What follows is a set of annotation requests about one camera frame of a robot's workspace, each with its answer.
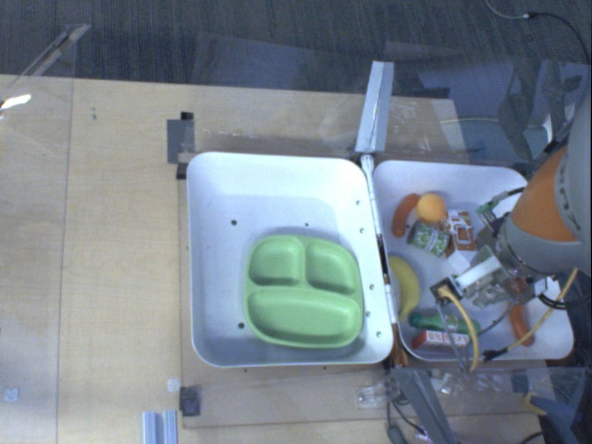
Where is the white plastic tray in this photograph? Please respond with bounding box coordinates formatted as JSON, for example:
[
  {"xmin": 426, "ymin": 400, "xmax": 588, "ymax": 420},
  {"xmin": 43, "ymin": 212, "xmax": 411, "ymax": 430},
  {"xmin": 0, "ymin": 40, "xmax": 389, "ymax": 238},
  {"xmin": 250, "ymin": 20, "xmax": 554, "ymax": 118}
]
[
  {"xmin": 371, "ymin": 159, "xmax": 575, "ymax": 363},
  {"xmin": 185, "ymin": 151, "xmax": 395, "ymax": 369}
]

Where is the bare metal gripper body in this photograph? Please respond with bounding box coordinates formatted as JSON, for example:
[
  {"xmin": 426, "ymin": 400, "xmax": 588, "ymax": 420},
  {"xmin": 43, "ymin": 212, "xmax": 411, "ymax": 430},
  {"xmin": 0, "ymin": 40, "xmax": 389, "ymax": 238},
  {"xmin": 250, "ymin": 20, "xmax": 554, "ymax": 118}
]
[{"xmin": 470, "ymin": 223, "xmax": 543, "ymax": 309}]

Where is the orange ball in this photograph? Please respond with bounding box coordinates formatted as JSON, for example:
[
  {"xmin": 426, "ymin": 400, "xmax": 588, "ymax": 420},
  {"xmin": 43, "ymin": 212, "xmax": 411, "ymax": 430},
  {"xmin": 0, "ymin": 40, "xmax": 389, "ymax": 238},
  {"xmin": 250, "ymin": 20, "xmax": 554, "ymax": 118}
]
[{"xmin": 416, "ymin": 192, "xmax": 448, "ymax": 225}]

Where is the green divided plate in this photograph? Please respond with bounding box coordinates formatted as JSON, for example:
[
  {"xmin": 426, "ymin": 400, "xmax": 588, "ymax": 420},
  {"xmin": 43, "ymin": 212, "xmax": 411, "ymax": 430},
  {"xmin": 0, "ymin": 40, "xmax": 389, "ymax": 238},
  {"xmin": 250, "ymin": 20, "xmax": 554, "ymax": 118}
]
[{"xmin": 242, "ymin": 234, "xmax": 364, "ymax": 351}]

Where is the orange sausage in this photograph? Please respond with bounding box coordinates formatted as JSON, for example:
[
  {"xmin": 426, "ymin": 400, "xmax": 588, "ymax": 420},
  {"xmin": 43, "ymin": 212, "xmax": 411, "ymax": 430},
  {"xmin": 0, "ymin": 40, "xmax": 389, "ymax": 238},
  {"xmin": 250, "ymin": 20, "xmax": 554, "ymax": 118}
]
[
  {"xmin": 509, "ymin": 302, "xmax": 536, "ymax": 348},
  {"xmin": 391, "ymin": 192, "xmax": 421, "ymax": 239}
]

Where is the green and white carton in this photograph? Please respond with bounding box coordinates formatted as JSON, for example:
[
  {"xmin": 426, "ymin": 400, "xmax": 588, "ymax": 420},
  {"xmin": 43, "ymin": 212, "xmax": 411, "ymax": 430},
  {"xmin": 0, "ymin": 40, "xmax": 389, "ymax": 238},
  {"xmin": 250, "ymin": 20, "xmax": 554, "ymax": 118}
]
[{"xmin": 406, "ymin": 220, "xmax": 451, "ymax": 257}]

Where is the red carton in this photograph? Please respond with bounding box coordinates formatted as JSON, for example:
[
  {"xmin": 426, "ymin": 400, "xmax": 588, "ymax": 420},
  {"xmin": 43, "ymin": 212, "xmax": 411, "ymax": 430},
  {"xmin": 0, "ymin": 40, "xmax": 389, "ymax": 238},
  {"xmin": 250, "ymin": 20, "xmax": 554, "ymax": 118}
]
[{"xmin": 411, "ymin": 329, "xmax": 471, "ymax": 352}]

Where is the brown and white carton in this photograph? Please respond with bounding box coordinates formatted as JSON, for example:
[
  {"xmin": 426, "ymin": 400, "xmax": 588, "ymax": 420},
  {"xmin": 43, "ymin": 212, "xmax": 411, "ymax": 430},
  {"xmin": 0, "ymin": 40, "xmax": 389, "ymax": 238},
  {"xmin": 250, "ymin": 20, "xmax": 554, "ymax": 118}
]
[{"xmin": 445, "ymin": 209, "xmax": 478, "ymax": 253}]

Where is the yellow banana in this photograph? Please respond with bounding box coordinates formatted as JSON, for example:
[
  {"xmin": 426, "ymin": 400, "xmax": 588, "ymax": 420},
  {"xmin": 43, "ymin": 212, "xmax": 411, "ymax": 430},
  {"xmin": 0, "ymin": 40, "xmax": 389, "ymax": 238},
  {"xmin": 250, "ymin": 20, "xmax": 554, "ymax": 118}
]
[{"xmin": 388, "ymin": 253, "xmax": 422, "ymax": 324}]

